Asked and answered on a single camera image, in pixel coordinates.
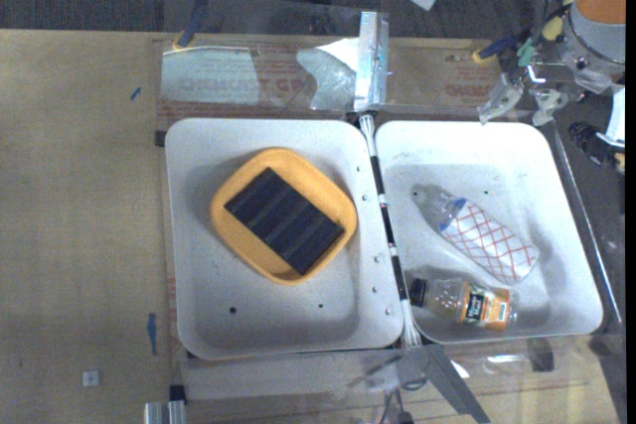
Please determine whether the orange juice bottle black cap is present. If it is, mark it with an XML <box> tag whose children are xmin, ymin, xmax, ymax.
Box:
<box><xmin>406</xmin><ymin>276</ymin><xmax>519</xmax><ymax>334</ymax></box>

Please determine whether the black striped square packet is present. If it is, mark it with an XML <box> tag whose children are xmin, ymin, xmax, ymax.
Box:
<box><xmin>223</xmin><ymin>166</ymin><xmax>346</xmax><ymax>277</ymax></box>

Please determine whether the black cylinder on white bracket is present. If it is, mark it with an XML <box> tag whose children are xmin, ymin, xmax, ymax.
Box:
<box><xmin>567</xmin><ymin>86</ymin><xmax>626</xmax><ymax>175</ymax></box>

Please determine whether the clear bottle red net label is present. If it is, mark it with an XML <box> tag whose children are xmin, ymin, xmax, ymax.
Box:
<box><xmin>410</xmin><ymin>183</ymin><xmax>541</xmax><ymax>286</ymax></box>

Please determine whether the white plastic tray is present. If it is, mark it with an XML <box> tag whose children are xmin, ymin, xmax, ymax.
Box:
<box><xmin>163</xmin><ymin>116</ymin><xmax>405</xmax><ymax>360</ymax></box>
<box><xmin>374</xmin><ymin>119</ymin><xmax>605</xmax><ymax>346</ymax></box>

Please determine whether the black and white thin rod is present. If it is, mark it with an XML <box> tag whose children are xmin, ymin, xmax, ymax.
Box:
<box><xmin>358</xmin><ymin>113</ymin><xmax>424</xmax><ymax>349</ymax></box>

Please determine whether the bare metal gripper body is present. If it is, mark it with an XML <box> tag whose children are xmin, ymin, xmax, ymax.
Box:
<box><xmin>502</xmin><ymin>45</ymin><xmax>626</xmax><ymax>101</ymax></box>

